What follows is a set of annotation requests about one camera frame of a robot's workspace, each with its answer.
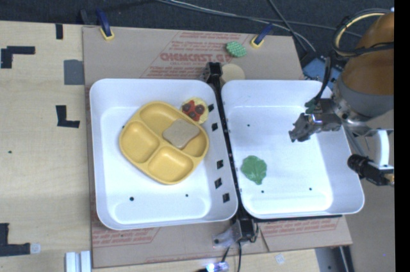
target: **cardboard sheet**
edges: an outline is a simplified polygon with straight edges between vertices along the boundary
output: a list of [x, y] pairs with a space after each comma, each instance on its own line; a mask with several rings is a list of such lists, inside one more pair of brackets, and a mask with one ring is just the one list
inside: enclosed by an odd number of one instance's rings
[[[162, 29], [113, 28], [115, 38], [105, 41], [98, 27], [83, 28], [85, 96], [92, 258], [94, 268], [221, 257], [212, 236], [225, 231], [229, 221], [116, 231], [106, 228], [95, 210], [95, 188], [90, 125], [89, 90], [104, 78], [197, 79], [209, 61], [234, 63], [246, 79], [302, 79], [293, 40], [267, 36], [259, 49], [249, 42], [254, 35]], [[234, 58], [226, 43], [237, 41], [247, 55]], [[344, 217], [259, 223], [258, 240], [243, 247], [244, 254], [278, 252], [350, 244]]]

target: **yellow divided tray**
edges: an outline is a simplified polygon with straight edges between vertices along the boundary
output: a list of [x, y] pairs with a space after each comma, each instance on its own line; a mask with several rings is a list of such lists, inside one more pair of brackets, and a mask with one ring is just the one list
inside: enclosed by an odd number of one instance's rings
[[[177, 120], [198, 128], [184, 147], [167, 141], [163, 133]], [[142, 106], [127, 122], [119, 137], [122, 154], [139, 170], [163, 184], [176, 184], [191, 174], [209, 147], [206, 131], [182, 111], [162, 101]]]

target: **white plastic tray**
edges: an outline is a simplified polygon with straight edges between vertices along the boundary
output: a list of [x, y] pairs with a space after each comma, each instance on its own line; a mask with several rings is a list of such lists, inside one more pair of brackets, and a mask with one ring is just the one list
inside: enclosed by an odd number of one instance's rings
[[[347, 166], [343, 129], [292, 143], [288, 131], [319, 91], [318, 81], [230, 81], [222, 88], [244, 208], [256, 218], [352, 214], [364, 204], [359, 177]], [[323, 98], [330, 96], [327, 88]], [[262, 185], [240, 171], [254, 155], [267, 167]]]
[[[213, 105], [202, 124], [209, 150], [184, 181], [164, 185], [135, 168], [121, 153], [122, 126], [150, 101], [179, 108], [191, 97]], [[90, 90], [95, 190], [99, 219], [109, 228], [163, 227], [231, 218], [238, 199], [215, 94], [195, 80], [103, 79]]]

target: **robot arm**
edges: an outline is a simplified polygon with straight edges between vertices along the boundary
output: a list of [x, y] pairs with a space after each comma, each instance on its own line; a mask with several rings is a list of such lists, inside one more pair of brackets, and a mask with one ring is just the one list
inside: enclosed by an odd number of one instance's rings
[[[353, 51], [340, 49], [340, 38], [349, 26], [378, 15]], [[306, 141], [314, 133], [337, 131], [343, 126], [359, 152], [348, 159], [348, 165], [376, 185], [394, 185], [394, 170], [388, 165], [391, 130], [375, 130], [367, 125], [369, 120], [393, 109], [394, 13], [366, 11], [347, 18], [335, 32], [332, 46], [336, 54], [348, 58], [348, 62], [330, 99], [320, 98], [329, 80], [329, 69], [325, 69], [324, 86], [306, 103], [306, 112], [299, 115], [294, 129], [289, 131], [290, 139]], [[377, 150], [373, 159], [362, 154], [356, 141], [361, 136], [375, 140]]]

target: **black tape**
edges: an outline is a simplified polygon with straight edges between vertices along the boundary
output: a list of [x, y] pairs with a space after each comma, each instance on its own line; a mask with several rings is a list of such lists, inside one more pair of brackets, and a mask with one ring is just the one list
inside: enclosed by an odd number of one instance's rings
[[26, 47], [21, 45], [8, 45], [7, 51], [11, 54], [35, 54], [36, 47]]
[[35, 47], [23, 46], [8, 46], [6, 49], [1, 49], [0, 68], [11, 68], [14, 54], [35, 54]]
[[63, 33], [63, 24], [56, 24], [56, 39], [63, 40], [64, 33]]
[[30, 254], [30, 244], [9, 244], [8, 223], [0, 223], [0, 257]]
[[79, 127], [79, 121], [67, 121], [67, 107], [63, 105], [56, 106], [57, 111], [57, 119], [58, 123], [57, 126], [62, 127]]
[[64, 61], [64, 84], [65, 85], [83, 85], [84, 68], [83, 62], [79, 60]]
[[0, 68], [11, 68], [13, 55], [7, 49], [1, 49]]

